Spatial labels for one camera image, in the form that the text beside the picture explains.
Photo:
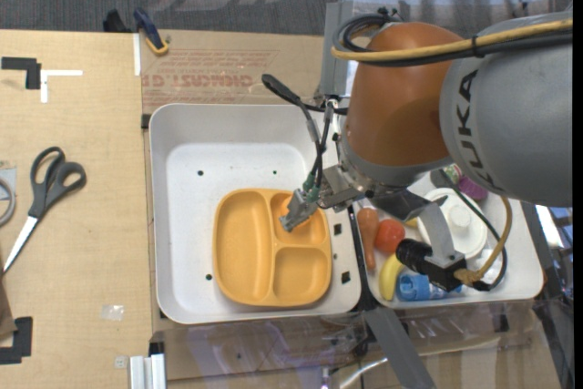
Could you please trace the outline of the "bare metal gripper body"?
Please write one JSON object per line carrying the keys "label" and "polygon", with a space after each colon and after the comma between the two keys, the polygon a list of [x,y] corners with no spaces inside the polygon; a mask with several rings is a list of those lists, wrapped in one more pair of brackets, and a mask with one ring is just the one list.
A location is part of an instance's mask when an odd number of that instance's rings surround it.
{"label": "bare metal gripper body", "polygon": [[317,204],[324,210],[345,210],[356,201],[379,196],[377,183],[354,167],[335,165],[323,171]]}

